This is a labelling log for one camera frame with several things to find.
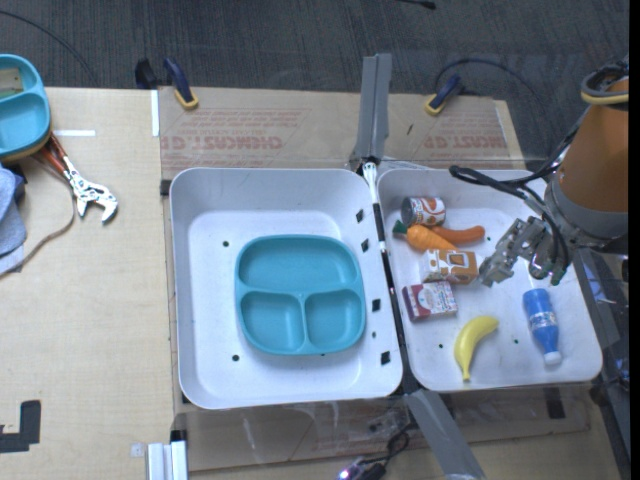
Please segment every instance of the yellow and black clamp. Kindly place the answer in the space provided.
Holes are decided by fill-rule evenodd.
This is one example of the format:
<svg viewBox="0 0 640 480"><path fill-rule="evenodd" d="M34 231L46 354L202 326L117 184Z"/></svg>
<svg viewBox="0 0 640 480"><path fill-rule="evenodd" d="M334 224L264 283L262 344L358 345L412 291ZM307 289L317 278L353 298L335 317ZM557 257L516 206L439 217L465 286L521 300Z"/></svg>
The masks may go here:
<svg viewBox="0 0 640 480"><path fill-rule="evenodd" d="M163 64L169 74L169 78L172 80L173 85L175 85L175 95L180 105L182 105L185 110L196 108L198 106L198 97L193 93L191 87L189 87L189 82L187 82L187 77L184 75L182 68L176 60L171 57L165 57Z"/></svg>
<svg viewBox="0 0 640 480"><path fill-rule="evenodd" d="M460 83L460 80L460 75L453 75L449 80L447 80L447 83L444 84L442 89L440 89L436 94L429 96L424 104L425 112L432 116L437 116L442 112L447 100L451 96L460 94L462 91L463 86Z"/></svg>

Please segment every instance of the white plastic tray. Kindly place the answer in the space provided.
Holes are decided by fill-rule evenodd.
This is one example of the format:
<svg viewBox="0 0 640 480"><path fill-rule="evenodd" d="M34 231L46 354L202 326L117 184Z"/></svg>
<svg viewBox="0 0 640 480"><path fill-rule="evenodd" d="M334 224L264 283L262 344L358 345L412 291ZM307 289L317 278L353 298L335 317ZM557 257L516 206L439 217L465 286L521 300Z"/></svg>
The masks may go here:
<svg viewBox="0 0 640 480"><path fill-rule="evenodd" d="M526 171L485 171L496 179L513 179ZM531 183L539 194L544 182ZM398 293L403 286L420 282L420 253L391 233L400 218L406 196L438 196L447 214L445 225L463 229L477 224L487 230L486 239L465 249L479 255L479 263L494 252L495 244L515 218L526 220L532 211L518 198L494 189L453 178L447 170L395 169L380 175L378 193L390 250L391 269ZM527 263L519 259L515 275L491 288L474 282L452 285L458 304L455 315L442 315L411 322L400 298L402 322L409 362L416 379L439 392L582 382L593 379L602 368L602 352L573 267L557 287L549 280L533 279ZM546 288L556 310L564 356L557 367L546 367L542 353L527 327L522 294L531 288ZM471 381L463 382L453 356L453 344L462 326L471 318L487 314L498 318L498 330L480 342L471 365Z"/></svg>
<svg viewBox="0 0 640 480"><path fill-rule="evenodd" d="M362 178L340 169L195 168L174 179L170 202L178 372L191 402L227 409L376 398L396 390L402 362ZM358 259L366 326L344 351L274 355L253 347L241 331L234 298L238 253L255 238L296 233L339 239Z"/></svg>

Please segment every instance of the white bottle cap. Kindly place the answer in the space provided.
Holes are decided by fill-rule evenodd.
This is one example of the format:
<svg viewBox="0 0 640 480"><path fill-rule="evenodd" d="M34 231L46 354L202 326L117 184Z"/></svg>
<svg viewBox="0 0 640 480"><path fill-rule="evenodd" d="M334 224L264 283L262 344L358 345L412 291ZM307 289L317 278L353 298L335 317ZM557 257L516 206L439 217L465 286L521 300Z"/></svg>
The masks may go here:
<svg viewBox="0 0 640 480"><path fill-rule="evenodd" d="M544 355L544 363L547 366L555 366L556 364L560 364L562 362L562 354L557 350L555 352L547 352Z"/></svg>

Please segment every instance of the wooden table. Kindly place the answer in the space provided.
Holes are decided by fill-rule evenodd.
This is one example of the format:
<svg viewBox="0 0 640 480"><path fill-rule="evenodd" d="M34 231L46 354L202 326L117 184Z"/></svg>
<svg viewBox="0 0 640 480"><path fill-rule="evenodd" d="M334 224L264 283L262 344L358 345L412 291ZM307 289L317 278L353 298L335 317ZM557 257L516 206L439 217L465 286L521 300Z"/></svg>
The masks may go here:
<svg viewBox="0 0 640 480"><path fill-rule="evenodd" d="M160 143L147 91L48 88L55 130L76 167L120 206L99 208L0 279L0 425L18 431L20 404L42 405L40 442L1 453L0 478L144 479L147 443L168 442L174 418L170 297ZM73 130L80 133L73 136ZM68 222L68 189L30 159L20 205L25 251ZM488 478L613 479L619 473L599 409L588 430L472 444ZM193 473L193 478L332 478L343 458ZM428 449L385 478L442 478Z"/></svg>

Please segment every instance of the yellow banana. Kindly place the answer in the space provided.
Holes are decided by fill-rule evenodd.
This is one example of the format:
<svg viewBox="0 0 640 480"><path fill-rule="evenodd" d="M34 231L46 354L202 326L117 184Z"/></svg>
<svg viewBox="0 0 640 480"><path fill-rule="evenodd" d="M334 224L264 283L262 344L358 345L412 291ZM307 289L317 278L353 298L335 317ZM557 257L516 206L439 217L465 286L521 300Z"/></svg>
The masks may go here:
<svg viewBox="0 0 640 480"><path fill-rule="evenodd" d="M478 342L498 327L498 319L488 315L477 316L469 320L458 333L453 346L453 354L462 368L462 380L469 380L469 366Z"/></svg>

